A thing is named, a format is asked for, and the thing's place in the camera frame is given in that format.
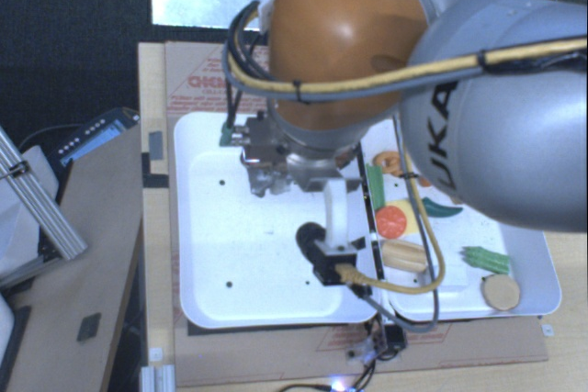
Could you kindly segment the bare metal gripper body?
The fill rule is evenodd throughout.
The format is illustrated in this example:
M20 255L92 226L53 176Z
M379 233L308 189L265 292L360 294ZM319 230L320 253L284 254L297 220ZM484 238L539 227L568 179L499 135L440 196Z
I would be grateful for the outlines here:
M307 130L275 112L248 118L239 133L241 162L250 191L258 197L285 193L292 185L306 193L321 192L327 181L343 177L341 170L356 158L361 139L354 126Z

